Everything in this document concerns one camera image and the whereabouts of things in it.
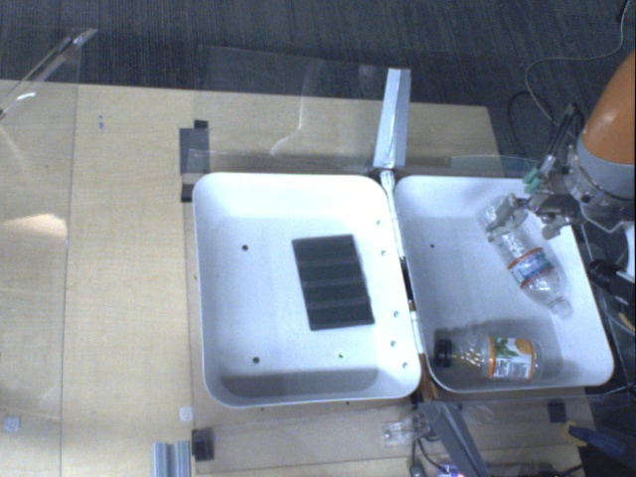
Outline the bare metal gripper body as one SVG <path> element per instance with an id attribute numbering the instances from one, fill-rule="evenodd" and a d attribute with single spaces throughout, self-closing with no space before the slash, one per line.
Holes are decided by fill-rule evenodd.
<path id="1" fill-rule="evenodd" d="M 571 217 L 571 226 L 589 222 L 605 232 L 622 225 L 622 201 L 602 191 L 584 174 L 529 173 L 529 211 Z"/>

